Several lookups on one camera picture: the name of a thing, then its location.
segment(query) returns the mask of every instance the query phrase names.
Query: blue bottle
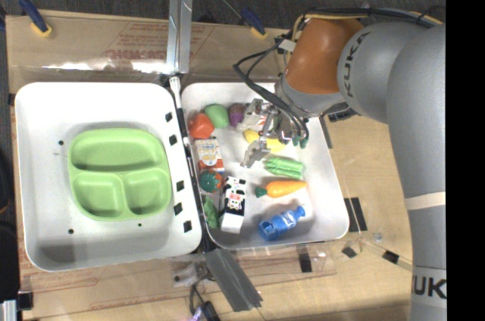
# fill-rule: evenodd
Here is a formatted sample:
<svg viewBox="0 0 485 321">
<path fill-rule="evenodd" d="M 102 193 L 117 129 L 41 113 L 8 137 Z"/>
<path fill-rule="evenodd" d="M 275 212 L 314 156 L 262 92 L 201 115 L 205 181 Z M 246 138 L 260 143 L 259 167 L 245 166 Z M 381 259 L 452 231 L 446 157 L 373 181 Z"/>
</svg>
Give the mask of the blue bottle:
<svg viewBox="0 0 485 321">
<path fill-rule="evenodd" d="M 278 236 L 296 226 L 296 222 L 304 215 L 305 209 L 301 205 L 296 207 L 295 210 L 281 212 L 269 220 L 261 221 L 258 226 L 259 233 L 264 240 L 275 240 Z"/>
</svg>

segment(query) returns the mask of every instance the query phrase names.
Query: teal toy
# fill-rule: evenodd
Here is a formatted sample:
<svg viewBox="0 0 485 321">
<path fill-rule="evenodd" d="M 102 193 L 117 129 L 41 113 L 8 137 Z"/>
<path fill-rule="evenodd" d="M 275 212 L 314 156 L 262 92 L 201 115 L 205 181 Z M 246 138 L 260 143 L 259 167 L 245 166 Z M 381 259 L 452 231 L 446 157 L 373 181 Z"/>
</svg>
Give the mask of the teal toy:
<svg viewBox="0 0 485 321">
<path fill-rule="evenodd" d="M 216 129 L 223 129 L 229 126 L 229 113 L 220 104 L 210 104 L 204 108 L 204 114 L 209 117 Z"/>
</svg>

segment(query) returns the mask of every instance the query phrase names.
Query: green divided dish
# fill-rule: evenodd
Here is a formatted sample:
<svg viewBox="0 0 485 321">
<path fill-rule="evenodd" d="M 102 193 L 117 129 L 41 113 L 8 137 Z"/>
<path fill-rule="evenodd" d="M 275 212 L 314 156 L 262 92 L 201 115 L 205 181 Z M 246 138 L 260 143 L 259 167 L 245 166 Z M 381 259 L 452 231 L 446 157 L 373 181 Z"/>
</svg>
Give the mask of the green divided dish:
<svg viewBox="0 0 485 321">
<path fill-rule="evenodd" d="M 82 132 L 70 144 L 68 167 L 76 205 L 92 219 L 140 219 L 171 201 L 167 154 L 145 130 Z"/>
</svg>

